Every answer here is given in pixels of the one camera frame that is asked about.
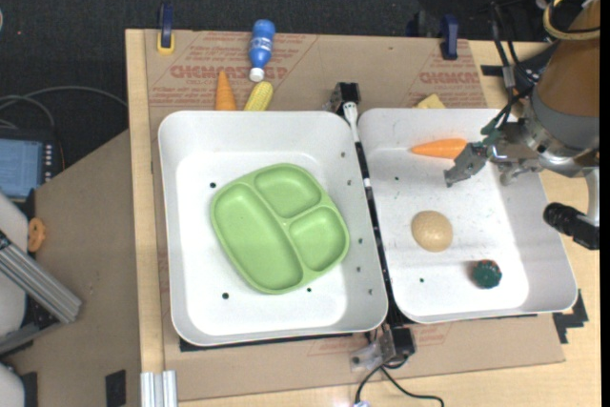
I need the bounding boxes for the black cylinder on white bracket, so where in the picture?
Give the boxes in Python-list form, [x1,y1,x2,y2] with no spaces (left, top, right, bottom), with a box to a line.
[542,166,601,252]

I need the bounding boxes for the yellow cheese wedge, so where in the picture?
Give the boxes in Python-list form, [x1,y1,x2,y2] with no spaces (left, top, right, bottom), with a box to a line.
[411,92,447,111]

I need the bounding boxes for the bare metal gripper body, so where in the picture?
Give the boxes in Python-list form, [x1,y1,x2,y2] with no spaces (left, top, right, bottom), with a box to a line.
[487,120,600,178]

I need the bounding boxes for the orange carrot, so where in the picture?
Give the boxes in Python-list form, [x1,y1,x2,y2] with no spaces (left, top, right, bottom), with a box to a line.
[213,70,238,112]
[410,137,469,160]

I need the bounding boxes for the orange pretzel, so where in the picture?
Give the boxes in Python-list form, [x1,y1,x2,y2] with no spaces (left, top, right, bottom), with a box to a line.
[27,217,48,254]

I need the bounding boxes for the white plastic tray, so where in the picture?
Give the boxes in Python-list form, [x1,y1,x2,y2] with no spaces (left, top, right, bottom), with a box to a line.
[356,107,580,325]
[157,110,390,347]

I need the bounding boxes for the beige egg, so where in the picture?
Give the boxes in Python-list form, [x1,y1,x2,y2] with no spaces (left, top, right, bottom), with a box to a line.
[410,210,455,254]

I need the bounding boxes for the thin black and white rod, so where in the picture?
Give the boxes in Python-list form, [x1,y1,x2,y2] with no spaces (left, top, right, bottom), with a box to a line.
[342,101,397,326]

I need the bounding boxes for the green divided plate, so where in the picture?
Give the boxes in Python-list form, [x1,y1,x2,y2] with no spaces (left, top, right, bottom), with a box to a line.
[209,162,351,295]

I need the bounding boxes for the blue bottle white cap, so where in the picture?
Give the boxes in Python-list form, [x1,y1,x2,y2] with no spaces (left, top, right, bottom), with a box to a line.
[247,18,277,84]

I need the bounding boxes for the brown cardboard board red print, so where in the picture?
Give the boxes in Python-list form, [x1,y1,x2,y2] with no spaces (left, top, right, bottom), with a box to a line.
[142,29,567,402]

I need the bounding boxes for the dark green round toy vegetable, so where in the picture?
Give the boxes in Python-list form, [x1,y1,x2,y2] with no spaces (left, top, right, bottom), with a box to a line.
[472,259,503,290]

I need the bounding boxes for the yellow corn cob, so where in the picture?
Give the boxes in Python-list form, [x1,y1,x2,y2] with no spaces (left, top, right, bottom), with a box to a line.
[243,80,275,112]

